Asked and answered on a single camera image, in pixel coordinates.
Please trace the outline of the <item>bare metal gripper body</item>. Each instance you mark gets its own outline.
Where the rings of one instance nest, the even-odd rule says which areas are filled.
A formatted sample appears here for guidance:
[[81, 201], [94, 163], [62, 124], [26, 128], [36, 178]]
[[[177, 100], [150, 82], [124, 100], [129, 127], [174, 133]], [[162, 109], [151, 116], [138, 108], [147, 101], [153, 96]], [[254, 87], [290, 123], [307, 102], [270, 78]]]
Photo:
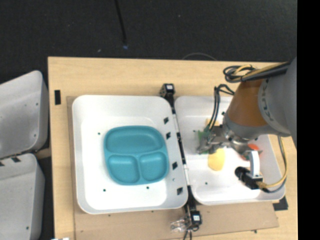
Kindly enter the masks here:
[[228, 147], [235, 151], [251, 150], [248, 139], [237, 136], [226, 126], [214, 126], [206, 140], [210, 149], [217, 150], [218, 148]]

